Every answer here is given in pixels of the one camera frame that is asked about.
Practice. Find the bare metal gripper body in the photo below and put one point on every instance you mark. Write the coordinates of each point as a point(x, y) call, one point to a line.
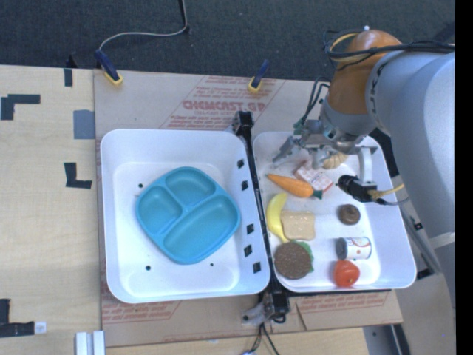
point(325, 133)

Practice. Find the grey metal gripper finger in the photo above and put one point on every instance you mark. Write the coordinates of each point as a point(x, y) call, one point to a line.
point(284, 151)
point(316, 159)

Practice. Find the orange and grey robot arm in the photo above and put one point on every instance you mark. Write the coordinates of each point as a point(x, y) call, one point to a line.
point(414, 98)

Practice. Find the red and white packet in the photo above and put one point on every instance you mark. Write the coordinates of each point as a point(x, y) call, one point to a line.
point(316, 178)

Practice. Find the beige croissant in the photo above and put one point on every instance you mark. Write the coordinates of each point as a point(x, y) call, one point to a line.
point(335, 160)

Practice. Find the orange carrot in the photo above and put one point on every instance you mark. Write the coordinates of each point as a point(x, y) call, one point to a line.
point(290, 185)

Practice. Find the thin black rod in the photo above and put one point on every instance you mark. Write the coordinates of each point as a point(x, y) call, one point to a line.
point(258, 202)

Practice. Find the yellow banana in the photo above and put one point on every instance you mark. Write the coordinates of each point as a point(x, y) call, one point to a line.
point(274, 213)

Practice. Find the beige bread slice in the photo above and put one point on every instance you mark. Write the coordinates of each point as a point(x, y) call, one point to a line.
point(298, 226)

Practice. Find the small white can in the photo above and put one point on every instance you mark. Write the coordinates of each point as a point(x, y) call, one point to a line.
point(356, 248)

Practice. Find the white plastic tray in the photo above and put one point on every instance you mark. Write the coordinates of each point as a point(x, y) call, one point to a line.
point(384, 235)
point(125, 213)

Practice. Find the brown burger with green lettuce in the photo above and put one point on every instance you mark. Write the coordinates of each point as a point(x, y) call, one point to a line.
point(292, 260)

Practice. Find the blue divided plate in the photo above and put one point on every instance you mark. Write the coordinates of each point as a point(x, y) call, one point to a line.
point(188, 216)

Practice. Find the red tomato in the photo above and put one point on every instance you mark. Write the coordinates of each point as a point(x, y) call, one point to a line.
point(346, 273)

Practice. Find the brown cardboard board, red print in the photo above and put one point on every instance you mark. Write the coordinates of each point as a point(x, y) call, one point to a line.
point(155, 98)

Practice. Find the black cylinder on white bracket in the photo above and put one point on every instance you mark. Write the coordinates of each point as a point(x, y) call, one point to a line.
point(356, 188)

